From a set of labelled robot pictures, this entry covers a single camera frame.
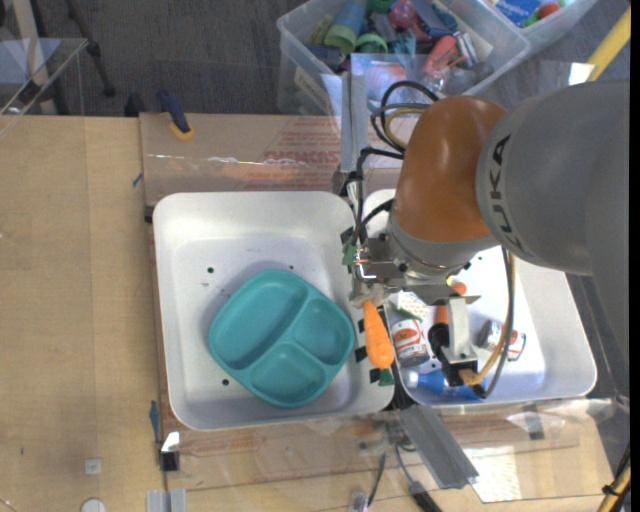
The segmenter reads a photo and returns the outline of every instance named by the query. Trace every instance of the wooden table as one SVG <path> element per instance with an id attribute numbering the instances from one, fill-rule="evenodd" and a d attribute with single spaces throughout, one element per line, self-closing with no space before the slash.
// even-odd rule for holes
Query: wooden table
<path id="1" fill-rule="evenodd" d="M 79 510 L 91 497 L 132 512 L 165 488 L 149 420 L 159 379 L 141 169 L 137 119 L 25 116 L 0 139 L 0 497 L 18 512 Z M 581 436 L 588 458 L 550 479 L 610 475 L 595 424 Z M 531 452 L 528 464 L 551 458 Z M 346 510 L 374 477 L 194 491 L 188 510 Z M 444 511 L 586 512 L 601 501 L 597 488 L 491 505 L 469 486 L 433 496 Z M 418 510 L 397 468 L 371 510 Z"/>

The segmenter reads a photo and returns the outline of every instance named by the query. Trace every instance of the black cable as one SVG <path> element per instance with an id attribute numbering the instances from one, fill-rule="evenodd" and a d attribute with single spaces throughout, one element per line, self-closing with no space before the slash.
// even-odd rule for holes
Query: black cable
<path id="1" fill-rule="evenodd" d="M 435 501 L 433 501 L 433 498 L 427 492 L 424 486 L 418 480 L 414 480 L 413 478 L 411 478 L 407 467 L 404 465 L 402 456 L 400 455 L 400 443 L 395 443 L 393 447 L 396 451 L 398 464 L 400 465 L 400 468 L 402 468 L 402 471 L 409 481 L 409 493 L 411 494 L 413 500 L 416 502 L 416 505 L 424 510 L 424 512 L 442 512 L 442 509 Z"/>
<path id="2" fill-rule="evenodd" d="M 413 453 L 416 452 L 416 447 L 412 445 L 411 441 L 401 441 L 398 443 L 398 447 L 407 453 Z"/>
<path id="3" fill-rule="evenodd" d="M 387 102 L 389 101 L 389 98 L 391 97 L 391 94 L 393 93 L 393 91 L 395 91 L 396 89 L 399 89 L 400 87 L 410 87 L 412 89 L 416 89 L 417 91 L 420 91 L 422 94 L 424 94 L 427 98 L 431 100 L 431 103 L 435 103 L 436 101 L 439 100 L 439 98 L 429 89 L 427 89 L 424 85 L 418 82 L 413 82 L 411 80 L 401 80 L 399 82 L 395 82 L 394 84 L 391 84 L 391 86 L 389 86 L 389 88 L 384 92 L 382 96 L 382 101 L 380 102 L 380 106 L 383 108 L 386 107 Z M 386 121 L 384 110 L 380 113 L 380 120 L 382 121 L 382 126 L 384 126 Z"/>
<path id="4" fill-rule="evenodd" d="M 371 126 L 373 126 L 373 130 L 376 132 L 376 135 L 378 136 L 378 138 L 388 146 L 391 146 L 396 151 L 400 152 L 401 154 L 404 154 L 405 149 L 402 146 L 400 146 L 399 144 L 396 144 L 391 139 L 389 139 L 389 137 L 387 137 L 386 134 L 382 133 L 382 131 L 380 130 L 380 127 L 376 123 L 376 116 L 372 114 L 369 119 L 371 120 Z"/>
<path id="5" fill-rule="evenodd" d="M 388 212 L 389 210 L 391 210 L 391 205 L 393 205 L 393 199 L 389 199 L 388 201 L 385 201 L 384 203 L 379 204 L 367 214 L 367 216 L 362 220 L 362 225 L 360 228 L 362 230 L 362 232 L 360 233 L 361 240 L 363 236 L 366 235 L 365 229 L 367 227 L 367 224 L 371 222 L 371 219 L 373 219 L 376 215 L 382 212 Z"/>
<path id="6" fill-rule="evenodd" d="M 382 479 L 382 473 L 384 473 L 384 467 L 387 464 L 387 452 L 382 452 L 380 456 L 380 465 L 378 466 L 378 475 L 376 476 L 376 481 L 373 484 L 373 489 L 371 489 L 371 494 L 369 494 L 369 499 L 367 500 L 367 507 L 370 507 L 373 503 L 374 498 L 376 497 L 376 492 L 378 492 L 378 485 L 380 485 L 380 480 Z"/>
<path id="7" fill-rule="evenodd" d="M 396 457 L 398 458 L 398 464 L 400 465 L 400 468 L 402 469 L 404 474 L 407 476 L 407 480 L 409 480 L 409 483 L 410 484 L 413 483 L 413 478 L 411 478 L 411 475 L 409 474 L 409 470 L 407 469 L 407 466 L 404 465 L 404 462 L 402 460 L 402 456 L 400 455 L 399 443 L 395 443 L 393 445 L 393 448 L 396 451 Z"/>
<path id="8" fill-rule="evenodd" d="M 620 473 L 624 470 L 624 467 L 627 465 L 627 461 L 631 458 L 631 441 L 627 442 L 627 447 L 620 458 L 620 462 L 618 463 L 618 468 L 616 469 L 616 478 L 620 476 Z"/>
<path id="9" fill-rule="evenodd" d="M 393 374 L 393 380 L 395 386 L 393 388 L 393 398 L 391 399 L 391 406 L 397 411 L 404 411 L 409 407 L 416 404 L 416 402 L 409 396 L 402 385 L 402 377 L 400 370 L 398 369 L 397 361 L 391 363 L 391 373 Z"/>
<path id="10" fill-rule="evenodd" d="M 360 156 L 356 161 L 356 171 L 355 171 L 355 180 L 364 182 L 364 162 L 370 155 L 379 155 L 386 156 L 389 158 L 396 158 L 398 160 L 402 160 L 402 155 L 398 155 L 397 153 L 392 153 L 390 151 L 385 151 L 383 149 L 372 148 L 371 146 L 367 146 L 360 151 Z M 351 235 L 351 239 L 349 241 L 350 245 L 355 245 L 360 237 L 360 232 L 362 231 L 362 209 L 364 206 L 364 197 L 362 197 L 362 193 L 360 192 L 358 197 L 357 204 L 357 212 L 356 212 L 356 226 L 353 230 L 353 234 Z"/>
<path id="11" fill-rule="evenodd" d="M 438 101 L 438 97 L 431 92 L 429 89 L 427 89 L 424 85 L 418 83 L 418 82 L 413 82 L 411 80 L 401 80 L 400 82 L 395 82 L 394 84 L 391 84 L 391 86 L 389 88 L 387 88 L 387 90 L 385 91 L 384 95 L 382 96 L 382 101 L 380 104 L 380 108 L 376 109 L 370 116 L 370 121 L 371 121 L 371 126 L 373 127 L 374 131 L 376 132 L 376 135 L 378 136 L 378 138 L 380 140 L 382 140 L 385 144 L 391 146 L 393 149 L 395 149 L 396 151 L 398 151 L 401 154 L 404 154 L 405 152 L 405 148 L 403 148 L 402 146 L 400 146 L 399 144 L 396 144 L 395 142 L 393 142 L 391 140 L 391 138 L 389 137 L 389 134 L 387 133 L 387 128 L 386 128 L 386 115 L 385 112 L 388 109 L 391 108 L 400 108 L 400 106 L 398 105 L 402 105 L 402 106 L 414 106 L 414 107 L 428 107 L 429 104 L 424 104 L 424 103 L 400 103 L 396 106 L 390 106 L 387 105 L 387 102 L 389 101 L 389 98 L 391 97 L 391 94 L 393 93 L 393 91 L 395 91 L 396 89 L 399 89 L 400 87 L 410 87 L 413 89 L 416 89 L 418 91 L 420 91 L 421 93 L 423 93 L 425 96 L 427 96 L 430 100 L 431 103 Z M 382 124 L 382 129 L 380 129 L 380 127 L 378 126 L 378 123 L 376 122 L 376 119 L 378 118 L 378 116 L 380 116 L 380 121 Z"/>

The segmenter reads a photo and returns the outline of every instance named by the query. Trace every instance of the teal divided plate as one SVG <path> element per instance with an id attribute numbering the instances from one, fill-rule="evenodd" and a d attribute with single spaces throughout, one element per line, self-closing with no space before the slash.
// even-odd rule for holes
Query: teal divided plate
<path id="1" fill-rule="evenodd" d="M 331 383 L 353 349 L 349 317 L 304 279 L 264 270 L 246 281 L 209 327 L 213 358 L 256 396 L 301 407 Z"/>

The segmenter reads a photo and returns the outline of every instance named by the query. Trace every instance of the metal bracket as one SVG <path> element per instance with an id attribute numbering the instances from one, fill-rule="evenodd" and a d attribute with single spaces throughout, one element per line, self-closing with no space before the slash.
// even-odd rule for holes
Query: metal bracket
<path id="1" fill-rule="evenodd" d="M 186 489 L 148 491 L 146 512 L 187 512 Z"/>
<path id="2" fill-rule="evenodd" d="M 180 469 L 180 432 L 169 432 L 160 448 L 160 470 L 178 471 Z"/>
<path id="3" fill-rule="evenodd" d="M 468 363 L 478 359 L 471 347 L 469 315 L 465 297 L 450 297 L 447 301 L 449 315 L 449 346 L 442 347 L 442 353 L 449 364 Z"/>
<path id="4" fill-rule="evenodd" d="M 367 87 L 363 76 L 342 75 L 342 119 L 340 171 L 356 170 L 360 151 L 368 144 Z"/>
<path id="5" fill-rule="evenodd" d="M 478 472 L 435 409 L 429 405 L 415 405 L 398 411 L 398 417 L 441 489 L 461 489 L 474 482 Z"/>

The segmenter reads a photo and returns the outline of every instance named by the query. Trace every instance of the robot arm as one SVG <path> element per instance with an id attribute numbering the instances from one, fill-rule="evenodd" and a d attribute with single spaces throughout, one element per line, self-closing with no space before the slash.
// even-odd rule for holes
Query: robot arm
<path id="1" fill-rule="evenodd" d="M 629 81 L 589 82 L 509 112 L 469 96 L 431 105 L 408 142 L 386 236 L 364 244 L 368 278 L 459 309 L 447 278 L 502 245 L 592 275 L 628 356 L 629 98 Z M 451 382 L 470 361 L 448 363 Z"/>

